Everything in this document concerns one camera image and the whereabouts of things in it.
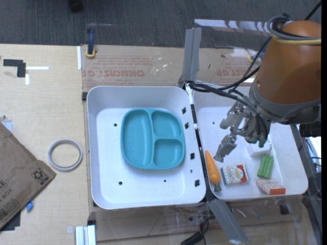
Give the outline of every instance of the dark floor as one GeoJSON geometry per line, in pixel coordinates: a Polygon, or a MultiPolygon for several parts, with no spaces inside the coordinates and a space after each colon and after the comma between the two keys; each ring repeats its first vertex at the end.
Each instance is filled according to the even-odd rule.
{"type": "MultiPolygon", "coordinates": [[[[183,47],[194,19],[267,21],[286,12],[300,20],[320,0],[81,1],[83,11],[73,13],[68,0],[0,0],[0,43],[80,45],[86,42],[87,24],[101,23],[114,26],[96,37],[99,44],[183,47]]],[[[321,7],[311,20],[321,23],[321,7]]],[[[261,38],[219,37],[219,45],[257,49],[262,43],[261,38]]]]}

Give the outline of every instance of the teal divided dish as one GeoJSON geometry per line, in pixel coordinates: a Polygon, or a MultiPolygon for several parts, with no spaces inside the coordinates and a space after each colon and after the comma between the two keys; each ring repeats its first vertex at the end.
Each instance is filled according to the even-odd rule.
{"type": "Polygon", "coordinates": [[[168,111],[130,110],[122,122],[121,148],[124,159],[136,168],[174,168],[185,155],[182,124],[168,111]]]}

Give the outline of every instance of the cardboard bag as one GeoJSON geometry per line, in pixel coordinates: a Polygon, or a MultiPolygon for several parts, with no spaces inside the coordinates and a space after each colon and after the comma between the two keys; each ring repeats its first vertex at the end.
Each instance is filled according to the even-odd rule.
{"type": "Polygon", "coordinates": [[[55,176],[0,122],[0,229],[55,176]]]}

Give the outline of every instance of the white ring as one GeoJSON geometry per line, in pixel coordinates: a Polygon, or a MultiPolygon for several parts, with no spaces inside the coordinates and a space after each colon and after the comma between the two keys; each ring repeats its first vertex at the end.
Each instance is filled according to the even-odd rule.
{"type": "Polygon", "coordinates": [[[57,170],[60,170],[62,172],[68,172],[68,171],[70,171],[72,169],[75,169],[81,163],[82,157],[83,157],[82,148],[80,147],[80,145],[76,141],[71,140],[71,139],[62,139],[62,140],[55,141],[48,150],[48,160],[49,160],[50,165],[53,168],[55,168],[57,170]],[[77,162],[75,162],[73,165],[68,166],[68,167],[62,167],[62,166],[56,165],[53,162],[52,157],[51,157],[51,154],[52,154],[52,151],[54,150],[54,148],[56,146],[60,145],[60,144],[63,144],[63,143],[69,143],[69,144],[75,146],[79,151],[79,158],[78,158],[77,162]]]}

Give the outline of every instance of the wooden table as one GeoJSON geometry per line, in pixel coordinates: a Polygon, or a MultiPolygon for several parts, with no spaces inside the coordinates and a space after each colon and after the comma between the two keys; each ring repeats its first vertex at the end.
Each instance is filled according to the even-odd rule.
{"type": "MultiPolygon", "coordinates": [[[[76,46],[0,44],[0,114],[12,119],[12,132],[39,160],[49,164],[47,152],[63,138],[83,148],[81,164],[70,172],[56,171],[56,178],[34,200],[30,212],[21,212],[20,227],[0,232],[0,244],[74,244],[72,226],[85,226],[89,216],[85,160],[85,128],[82,76],[78,70],[76,46]],[[31,70],[30,84],[16,76],[16,67],[3,66],[3,59],[23,60],[27,66],[48,66],[31,70]]],[[[62,166],[73,164],[77,151],[70,145],[55,149],[53,159],[62,166]]],[[[251,244],[317,244],[301,196],[286,198],[300,219],[264,226],[246,226],[251,244]]],[[[180,244],[192,233],[112,240],[99,244],[180,244]]],[[[222,230],[206,234],[210,244],[230,244],[222,230]]]]}

